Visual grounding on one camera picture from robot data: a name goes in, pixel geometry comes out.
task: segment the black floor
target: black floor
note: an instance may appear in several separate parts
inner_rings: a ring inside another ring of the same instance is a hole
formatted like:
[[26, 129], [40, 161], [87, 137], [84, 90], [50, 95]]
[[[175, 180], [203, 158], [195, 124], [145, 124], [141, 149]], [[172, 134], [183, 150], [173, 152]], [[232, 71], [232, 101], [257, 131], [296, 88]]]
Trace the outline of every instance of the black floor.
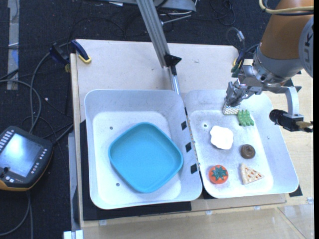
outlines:
[[[238, 45], [235, 36], [230, 35], [232, 43], [226, 38], [227, 30], [234, 26], [243, 32], [246, 47], [250, 47], [260, 41], [270, 18], [261, 11], [258, 0], [199, 0], [196, 8], [192, 17], [164, 26], [168, 42]], [[172, 10], [160, 8], [159, 12]], [[160, 17], [163, 21], [176, 18]], [[136, 5], [103, 1], [20, 0], [19, 26], [18, 74], [26, 83], [54, 42], [60, 45], [75, 38], [150, 41]], [[8, 33], [7, 0], [0, 0], [0, 78], [7, 74]], [[63, 50], [68, 53], [71, 47]], [[48, 58], [37, 71], [34, 88], [43, 98], [41, 118], [33, 133], [55, 141], [72, 123], [70, 75], [62, 64]], [[37, 112], [36, 99], [33, 104]], [[0, 131], [10, 125], [30, 129], [29, 89], [21, 85], [8, 91], [6, 84], [0, 84]], [[67, 135], [55, 145], [50, 166], [30, 194], [35, 239], [60, 239], [64, 231], [71, 230]], [[25, 193], [0, 191], [0, 234], [19, 224], [26, 208]], [[30, 227], [28, 217], [17, 231], [3, 238], [30, 238]]]

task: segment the table surface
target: table surface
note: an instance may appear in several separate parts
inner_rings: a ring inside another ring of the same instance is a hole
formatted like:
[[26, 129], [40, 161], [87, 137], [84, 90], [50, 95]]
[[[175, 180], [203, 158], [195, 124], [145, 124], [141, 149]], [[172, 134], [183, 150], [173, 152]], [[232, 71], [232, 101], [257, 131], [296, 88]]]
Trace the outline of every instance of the table surface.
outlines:
[[[71, 54], [76, 167], [77, 171], [81, 171], [79, 123], [85, 119], [84, 97], [90, 90], [171, 89], [171, 83], [168, 70], [160, 67], [152, 43], [100, 40], [78, 42], [92, 58], [90, 64], [84, 64], [75, 54]], [[238, 56], [234, 47], [176, 43], [168, 46], [172, 55], [182, 58], [176, 66], [182, 97], [191, 90], [226, 89], [228, 82], [234, 81], [230, 74], [232, 63]], [[293, 77], [293, 82], [295, 86], [302, 86], [299, 91], [300, 114], [304, 115], [305, 121], [313, 120], [313, 79], [303, 71]], [[274, 108], [287, 110], [285, 95], [265, 93]], [[213, 200], [200, 197], [191, 202], [191, 212], [113, 219], [107, 220], [107, 226], [100, 226], [98, 221], [83, 220], [82, 195], [79, 194], [80, 227], [85, 238], [180, 238], [192, 234], [208, 238], [211, 233], [217, 232], [231, 237], [243, 225], [256, 236], [265, 236], [265, 232], [269, 235], [269, 231], [274, 236], [280, 235], [284, 228], [289, 238], [311, 238], [314, 224], [313, 205], [310, 204], [314, 199], [313, 134], [291, 133], [284, 129], [281, 131], [299, 178], [302, 196], [278, 194]], [[79, 172], [77, 184], [78, 192], [81, 192]], [[291, 215], [288, 208], [297, 208], [294, 213], [298, 215]], [[216, 226], [208, 226], [220, 224], [221, 221], [223, 225], [217, 231]], [[256, 228], [254, 223], [257, 221], [264, 222], [265, 226]], [[196, 228], [190, 229], [187, 223]]]

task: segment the robotic arm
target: robotic arm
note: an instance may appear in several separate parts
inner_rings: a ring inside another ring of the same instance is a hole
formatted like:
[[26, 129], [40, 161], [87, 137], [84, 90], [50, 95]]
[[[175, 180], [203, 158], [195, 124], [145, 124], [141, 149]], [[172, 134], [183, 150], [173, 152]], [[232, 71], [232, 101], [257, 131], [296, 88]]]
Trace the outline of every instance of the robotic arm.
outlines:
[[259, 0], [263, 11], [272, 16], [253, 57], [252, 64], [237, 64], [233, 71], [237, 80], [229, 82], [225, 105], [235, 107], [262, 91], [285, 93], [288, 112], [273, 110], [270, 119], [289, 131], [312, 131], [311, 123], [299, 114], [297, 92], [291, 77], [303, 68], [313, 77], [314, 0], [281, 0], [275, 10], [268, 0]]

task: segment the white flower-shaped object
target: white flower-shaped object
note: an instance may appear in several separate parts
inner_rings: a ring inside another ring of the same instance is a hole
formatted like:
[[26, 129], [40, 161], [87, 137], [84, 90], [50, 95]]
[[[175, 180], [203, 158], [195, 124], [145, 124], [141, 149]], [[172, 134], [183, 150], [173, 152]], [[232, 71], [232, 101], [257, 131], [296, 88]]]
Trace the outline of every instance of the white flower-shaped object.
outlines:
[[234, 142], [233, 132], [221, 126], [213, 126], [209, 132], [211, 135], [210, 142], [220, 149], [230, 149]]

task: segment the toy tomato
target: toy tomato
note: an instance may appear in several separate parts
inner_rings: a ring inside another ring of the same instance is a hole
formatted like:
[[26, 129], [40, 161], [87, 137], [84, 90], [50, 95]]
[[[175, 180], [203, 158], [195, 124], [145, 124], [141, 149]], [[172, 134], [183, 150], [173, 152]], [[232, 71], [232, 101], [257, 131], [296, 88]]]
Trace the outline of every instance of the toy tomato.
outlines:
[[209, 180], [214, 184], [222, 184], [228, 179], [228, 171], [222, 165], [215, 165], [209, 169]]

